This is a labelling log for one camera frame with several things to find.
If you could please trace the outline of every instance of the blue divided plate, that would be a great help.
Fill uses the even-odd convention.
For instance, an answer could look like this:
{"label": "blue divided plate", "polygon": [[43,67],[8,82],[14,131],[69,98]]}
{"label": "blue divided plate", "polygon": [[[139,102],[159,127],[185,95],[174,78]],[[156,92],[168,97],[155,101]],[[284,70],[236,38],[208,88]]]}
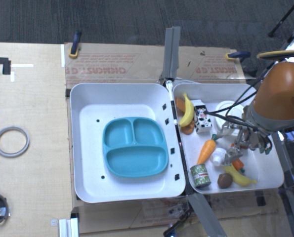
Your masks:
{"label": "blue divided plate", "polygon": [[150,118],[110,121],[103,131],[103,154],[108,169],[120,177],[152,176],[168,165],[164,133]]}

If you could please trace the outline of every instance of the white ring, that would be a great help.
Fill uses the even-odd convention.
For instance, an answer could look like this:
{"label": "white ring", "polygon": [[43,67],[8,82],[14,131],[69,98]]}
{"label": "white ring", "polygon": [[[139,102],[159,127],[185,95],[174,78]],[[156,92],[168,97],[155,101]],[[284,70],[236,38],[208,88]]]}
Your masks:
{"label": "white ring", "polygon": [[4,133],[6,133],[6,132],[8,132],[8,131],[13,131],[13,130],[19,131],[19,132],[21,132],[22,134],[24,134],[24,136],[25,136],[25,138],[26,138],[26,144],[25,144],[25,146],[24,146],[20,151],[15,152],[15,153],[6,153],[6,152],[4,152],[4,151],[2,151],[2,150],[0,149],[0,155],[2,155],[2,156],[4,156],[4,157],[9,157],[9,158],[11,158],[11,157],[19,156],[19,155],[23,154],[23,153],[27,150],[27,148],[28,148],[28,146],[29,146],[29,136],[28,136],[28,133],[27,133],[23,128],[21,128],[21,127],[19,127],[19,126],[12,125],[12,126],[7,126],[7,127],[2,128],[2,129],[0,130],[0,137],[1,137]]}

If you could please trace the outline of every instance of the wooden table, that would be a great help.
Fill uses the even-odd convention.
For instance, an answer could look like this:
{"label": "wooden table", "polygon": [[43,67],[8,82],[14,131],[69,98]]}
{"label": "wooden table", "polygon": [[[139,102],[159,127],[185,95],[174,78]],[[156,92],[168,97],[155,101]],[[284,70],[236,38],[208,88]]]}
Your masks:
{"label": "wooden table", "polygon": [[[30,136],[28,150],[17,158],[0,156],[0,193],[11,216],[0,225],[0,237],[58,236],[59,219],[72,210],[71,172],[65,68],[61,45],[0,43],[0,57],[11,60],[15,81],[0,65],[0,129],[17,125]],[[25,143],[18,132],[0,139],[0,147],[14,152]],[[292,236],[283,204],[270,213],[228,218],[219,212],[229,236]],[[168,226],[109,231],[84,236],[162,236]],[[205,231],[199,226],[201,236]]]}

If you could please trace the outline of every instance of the tin can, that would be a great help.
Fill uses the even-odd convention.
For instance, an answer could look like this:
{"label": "tin can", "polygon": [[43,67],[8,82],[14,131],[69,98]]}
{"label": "tin can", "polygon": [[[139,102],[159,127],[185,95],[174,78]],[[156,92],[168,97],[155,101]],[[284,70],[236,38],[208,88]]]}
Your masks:
{"label": "tin can", "polygon": [[199,164],[191,167],[191,173],[196,188],[200,189],[211,184],[205,164]]}

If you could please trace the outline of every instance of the yellow banana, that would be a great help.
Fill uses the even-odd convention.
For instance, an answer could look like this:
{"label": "yellow banana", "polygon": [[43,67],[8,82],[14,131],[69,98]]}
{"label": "yellow banana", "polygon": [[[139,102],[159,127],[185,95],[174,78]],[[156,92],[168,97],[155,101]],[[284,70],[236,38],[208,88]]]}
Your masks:
{"label": "yellow banana", "polygon": [[251,183],[256,184],[256,180],[251,180],[250,178],[240,174],[233,165],[225,166],[225,171],[232,176],[232,179],[235,183],[241,186],[247,186]]}
{"label": "yellow banana", "polygon": [[185,98],[185,113],[178,123],[181,127],[189,125],[194,118],[194,105],[191,100],[189,100],[186,93],[184,93],[183,96]]}

